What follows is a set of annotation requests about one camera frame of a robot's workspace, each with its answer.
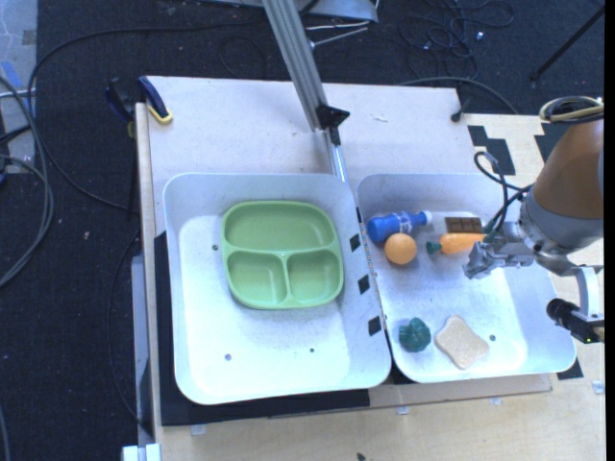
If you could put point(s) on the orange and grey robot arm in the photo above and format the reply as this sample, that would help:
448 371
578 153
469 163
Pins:
567 176

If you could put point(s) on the pale wood board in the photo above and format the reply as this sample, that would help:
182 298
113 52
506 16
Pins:
250 132

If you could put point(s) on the orange ball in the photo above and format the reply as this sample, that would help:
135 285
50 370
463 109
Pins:
400 249

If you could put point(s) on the black cylinder on white bracket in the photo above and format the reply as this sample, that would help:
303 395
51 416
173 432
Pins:
576 322

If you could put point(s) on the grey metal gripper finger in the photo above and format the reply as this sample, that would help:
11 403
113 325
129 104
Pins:
472 266
490 266

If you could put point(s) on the orange carrot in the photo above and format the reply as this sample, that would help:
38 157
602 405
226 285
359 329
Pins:
456 243

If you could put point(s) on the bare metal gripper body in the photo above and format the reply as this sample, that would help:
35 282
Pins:
511 250

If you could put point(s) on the beige bread slice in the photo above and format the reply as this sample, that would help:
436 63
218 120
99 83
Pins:
461 343

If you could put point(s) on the thin black and white rod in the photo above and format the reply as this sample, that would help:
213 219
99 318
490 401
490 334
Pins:
373 276

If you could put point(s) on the brown chocolate bar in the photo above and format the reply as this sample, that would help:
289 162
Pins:
462 225

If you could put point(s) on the black block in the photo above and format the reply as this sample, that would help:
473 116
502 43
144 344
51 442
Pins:
335 135

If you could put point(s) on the green broccoli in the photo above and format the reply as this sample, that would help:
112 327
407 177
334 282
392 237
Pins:
415 335

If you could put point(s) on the white plastic tray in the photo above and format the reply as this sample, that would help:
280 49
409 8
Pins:
456 291
269 348

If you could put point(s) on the green divided plate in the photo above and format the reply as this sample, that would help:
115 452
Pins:
281 238

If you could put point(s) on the blue and white bottle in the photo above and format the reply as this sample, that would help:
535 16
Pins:
386 226

